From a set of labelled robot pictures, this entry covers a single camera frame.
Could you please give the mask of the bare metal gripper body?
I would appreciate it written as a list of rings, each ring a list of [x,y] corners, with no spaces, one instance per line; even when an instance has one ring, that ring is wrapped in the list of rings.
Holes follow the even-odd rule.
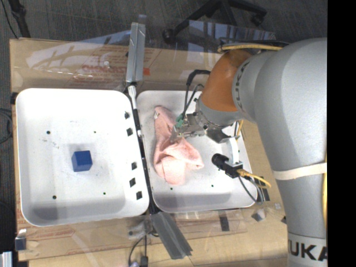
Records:
[[[218,126],[206,119],[206,117],[200,113],[193,112],[186,114],[181,121],[181,131],[200,131],[204,130],[205,134],[221,131],[222,126]]]

